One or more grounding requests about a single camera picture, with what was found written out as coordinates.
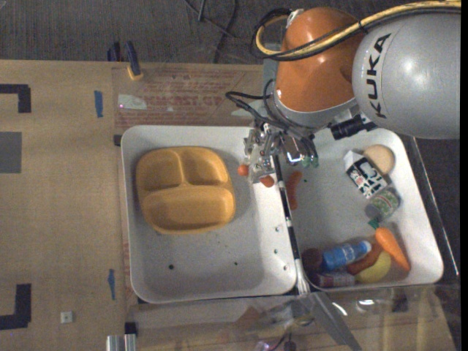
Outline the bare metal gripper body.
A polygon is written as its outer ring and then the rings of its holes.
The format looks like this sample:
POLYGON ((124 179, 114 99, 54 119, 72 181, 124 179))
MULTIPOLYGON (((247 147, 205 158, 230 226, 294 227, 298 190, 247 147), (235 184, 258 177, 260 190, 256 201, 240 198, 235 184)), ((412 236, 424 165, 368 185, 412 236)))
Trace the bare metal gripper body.
POLYGON ((312 142, 291 129, 284 130, 262 122, 251 129, 251 139, 258 144, 260 156, 264 152, 282 156, 292 166, 312 164, 312 142))

